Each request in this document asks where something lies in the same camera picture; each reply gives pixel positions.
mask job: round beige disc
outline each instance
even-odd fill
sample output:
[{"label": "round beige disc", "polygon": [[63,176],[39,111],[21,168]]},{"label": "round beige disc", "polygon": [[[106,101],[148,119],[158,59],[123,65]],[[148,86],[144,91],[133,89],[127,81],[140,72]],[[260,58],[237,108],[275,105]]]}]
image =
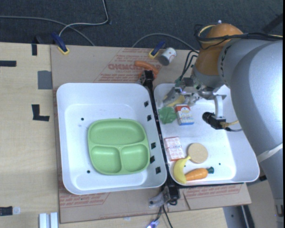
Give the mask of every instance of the round beige disc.
[{"label": "round beige disc", "polygon": [[188,148],[188,155],[191,161],[197,164],[203,163],[208,158],[208,151],[204,145],[196,142],[190,144]]}]

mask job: cardboard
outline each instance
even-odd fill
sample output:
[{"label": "cardboard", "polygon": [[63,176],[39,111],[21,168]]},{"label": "cardboard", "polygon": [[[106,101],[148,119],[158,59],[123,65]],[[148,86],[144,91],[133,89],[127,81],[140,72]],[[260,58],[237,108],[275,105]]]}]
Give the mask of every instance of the cardboard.
[{"label": "cardboard", "polygon": [[[65,83],[135,83],[143,71],[142,68],[134,66],[135,60],[147,61],[159,69],[159,74],[153,82],[154,87],[161,83],[172,83],[181,74],[189,51],[178,50],[174,60],[168,66],[162,66],[157,59],[148,57],[150,49],[83,46],[68,46],[68,48],[69,54],[63,55],[55,45],[51,45],[60,222],[157,214],[158,208],[149,208],[148,199],[156,196],[160,188],[90,195],[74,195],[64,188],[61,174],[56,91],[60,85]],[[177,205],[167,207],[169,212],[251,203],[247,186],[244,183],[183,188],[180,189],[180,194],[181,198]]]}]

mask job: small box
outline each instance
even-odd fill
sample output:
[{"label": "small box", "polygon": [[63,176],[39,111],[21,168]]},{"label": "small box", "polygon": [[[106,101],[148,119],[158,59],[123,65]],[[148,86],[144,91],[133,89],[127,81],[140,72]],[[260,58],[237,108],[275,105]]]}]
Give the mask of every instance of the small box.
[{"label": "small box", "polygon": [[192,125],[194,124],[191,109],[187,104],[177,104],[175,106],[175,112],[179,125]]},{"label": "small box", "polygon": [[165,138],[164,146],[170,161],[185,158],[179,137]]}]

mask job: wooden table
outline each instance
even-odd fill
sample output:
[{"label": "wooden table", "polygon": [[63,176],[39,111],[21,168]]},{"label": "wooden table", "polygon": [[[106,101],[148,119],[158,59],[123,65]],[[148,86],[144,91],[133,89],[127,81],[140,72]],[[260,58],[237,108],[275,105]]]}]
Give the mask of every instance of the wooden table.
[{"label": "wooden table", "polygon": [[[53,93],[38,89],[38,71],[51,71],[50,45],[0,43],[0,207],[20,207],[20,214],[0,217],[0,228],[38,227],[40,213],[59,212]],[[33,121],[32,104],[49,121]],[[155,215],[59,224],[59,227],[146,227]],[[223,208],[169,213],[173,227],[226,228]],[[159,228],[169,227],[164,215]]]}]

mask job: white strip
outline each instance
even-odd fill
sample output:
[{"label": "white strip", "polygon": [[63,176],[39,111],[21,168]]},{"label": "white strip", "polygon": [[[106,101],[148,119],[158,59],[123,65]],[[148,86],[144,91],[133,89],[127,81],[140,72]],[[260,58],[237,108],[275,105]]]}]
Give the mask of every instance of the white strip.
[{"label": "white strip", "polygon": [[273,156],[275,153],[277,153],[279,150],[281,150],[283,148],[283,143],[279,144],[278,146],[276,146],[275,148],[271,149],[271,150],[267,150],[261,154],[259,154],[256,159],[257,162],[261,163],[262,161],[270,158],[271,156]]}]

